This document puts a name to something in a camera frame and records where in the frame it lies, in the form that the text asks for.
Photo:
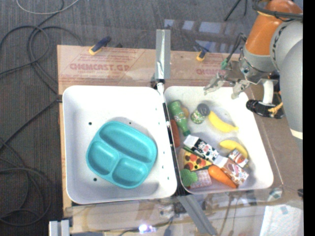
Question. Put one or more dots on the brown and white carton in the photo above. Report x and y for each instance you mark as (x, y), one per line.
(235, 169)

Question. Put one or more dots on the yellow banana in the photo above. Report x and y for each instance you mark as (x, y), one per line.
(221, 124)
(233, 145)

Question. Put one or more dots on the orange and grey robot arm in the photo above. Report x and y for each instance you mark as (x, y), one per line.
(288, 58)

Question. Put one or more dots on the white plastic tray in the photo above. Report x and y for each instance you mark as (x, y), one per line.
(81, 181)
(256, 171)

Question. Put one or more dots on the pink packet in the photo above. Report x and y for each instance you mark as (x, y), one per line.
(203, 179)

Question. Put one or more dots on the orange carrot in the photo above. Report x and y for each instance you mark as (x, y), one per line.
(221, 176)

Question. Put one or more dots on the pizza slice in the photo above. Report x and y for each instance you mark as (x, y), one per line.
(194, 161)

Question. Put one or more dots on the blue divided plate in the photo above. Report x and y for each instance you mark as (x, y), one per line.
(121, 154)

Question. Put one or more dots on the small orange carton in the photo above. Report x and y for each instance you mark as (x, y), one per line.
(238, 157)

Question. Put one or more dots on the orange sausage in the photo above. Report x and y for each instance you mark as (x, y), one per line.
(175, 134)

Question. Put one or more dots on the green can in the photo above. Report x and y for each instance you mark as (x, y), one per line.
(198, 115)

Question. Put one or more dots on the brown biscuit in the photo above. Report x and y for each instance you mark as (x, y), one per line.
(186, 112)

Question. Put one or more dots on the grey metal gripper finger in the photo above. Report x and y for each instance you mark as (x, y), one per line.
(214, 83)
(239, 88)

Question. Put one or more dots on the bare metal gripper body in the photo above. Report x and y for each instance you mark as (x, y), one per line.
(242, 75)

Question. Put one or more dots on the white cow print carton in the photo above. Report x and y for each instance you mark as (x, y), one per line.
(203, 147)

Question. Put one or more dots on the brown cardboard board red print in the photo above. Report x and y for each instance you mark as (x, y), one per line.
(98, 67)

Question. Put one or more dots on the black cylinder on white bracket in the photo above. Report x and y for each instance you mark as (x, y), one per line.
(261, 108)

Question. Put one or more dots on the green broccoli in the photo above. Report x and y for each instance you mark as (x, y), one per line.
(188, 178)

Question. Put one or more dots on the green plastic bottle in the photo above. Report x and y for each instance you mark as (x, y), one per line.
(179, 117)

